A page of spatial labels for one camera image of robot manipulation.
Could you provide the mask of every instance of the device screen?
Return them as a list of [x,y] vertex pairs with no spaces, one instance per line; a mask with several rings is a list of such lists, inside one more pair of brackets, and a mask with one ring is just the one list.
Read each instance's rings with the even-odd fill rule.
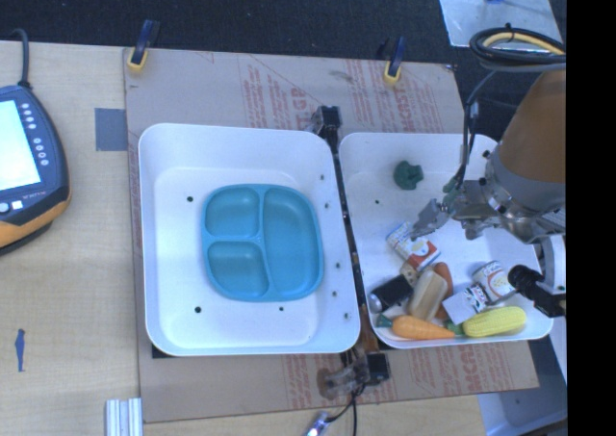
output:
[[0,102],[0,192],[40,183],[37,163],[14,101]]

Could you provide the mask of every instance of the handheld controller device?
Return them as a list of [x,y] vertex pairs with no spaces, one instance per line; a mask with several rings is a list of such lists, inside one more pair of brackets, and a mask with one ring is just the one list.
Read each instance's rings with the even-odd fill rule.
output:
[[70,201],[64,148],[24,77],[0,88],[0,255],[46,231]]

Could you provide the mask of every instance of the cardboard sheet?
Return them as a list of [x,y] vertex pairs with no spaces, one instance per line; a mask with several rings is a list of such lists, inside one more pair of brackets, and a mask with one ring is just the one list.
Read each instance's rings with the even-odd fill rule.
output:
[[[126,117],[143,418],[147,423],[340,406],[319,393],[338,354],[176,358],[153,349],[144,323],[138,141],[159,122],[303,130],[318,106],[338,106],[340,138],[358,131],[458,133],[462,104],[444,64],[150,50],[126,66]],[[519,390],[538,386],[527,342],[387,350],[392,377],[359,403]]]

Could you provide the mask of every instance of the yellow corn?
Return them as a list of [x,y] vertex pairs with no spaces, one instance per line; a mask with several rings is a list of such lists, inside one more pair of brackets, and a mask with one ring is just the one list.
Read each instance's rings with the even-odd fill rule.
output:
[[469,337],[487,337],[524,326],[526,312],[519,306],[502,306],[474,315],[462,323]]

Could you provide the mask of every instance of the blue plate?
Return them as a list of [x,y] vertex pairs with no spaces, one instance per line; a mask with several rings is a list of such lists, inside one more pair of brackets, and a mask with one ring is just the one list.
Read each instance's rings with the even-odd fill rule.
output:
[[210,281],[232,299],[300,299],[322,280],[317,216],[310,201],[292,188],[215,190],[203,205],[201,238]]

